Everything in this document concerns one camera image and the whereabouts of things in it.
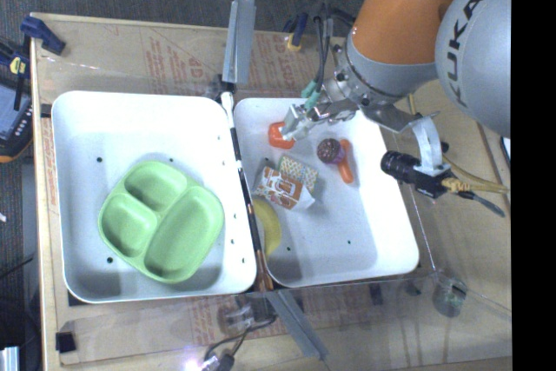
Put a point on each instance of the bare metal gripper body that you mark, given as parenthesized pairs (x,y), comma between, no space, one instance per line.
(336,106)

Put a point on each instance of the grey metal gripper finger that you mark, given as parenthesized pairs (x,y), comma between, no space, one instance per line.
(292,114)
(302,131)

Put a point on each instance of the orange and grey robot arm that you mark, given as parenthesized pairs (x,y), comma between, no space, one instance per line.
(404,4)

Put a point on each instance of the orange toy block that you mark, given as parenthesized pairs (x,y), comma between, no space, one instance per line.
(276,137)

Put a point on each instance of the brown and purple doughnut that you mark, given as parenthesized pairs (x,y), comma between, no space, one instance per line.
(328,150)

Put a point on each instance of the colourful patterned packet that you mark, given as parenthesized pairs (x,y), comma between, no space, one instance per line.
(302,171)

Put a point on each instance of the orange carrot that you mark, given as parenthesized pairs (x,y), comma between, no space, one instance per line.
(346,171)

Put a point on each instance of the white and orange packet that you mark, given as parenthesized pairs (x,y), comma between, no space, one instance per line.
(280,189)

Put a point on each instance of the yellow banana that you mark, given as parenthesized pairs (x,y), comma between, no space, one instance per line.
(270,226)

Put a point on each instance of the white plastic tray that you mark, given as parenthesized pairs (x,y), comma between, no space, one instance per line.
(87,134)
(347,221)

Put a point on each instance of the brown cardboard board red print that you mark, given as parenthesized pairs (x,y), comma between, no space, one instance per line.
(174,56)

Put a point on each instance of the green divided plate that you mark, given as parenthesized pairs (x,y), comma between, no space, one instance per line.
(174,230)

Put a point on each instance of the black cylinder on white bracket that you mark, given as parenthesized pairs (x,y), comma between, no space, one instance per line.
(406,169)

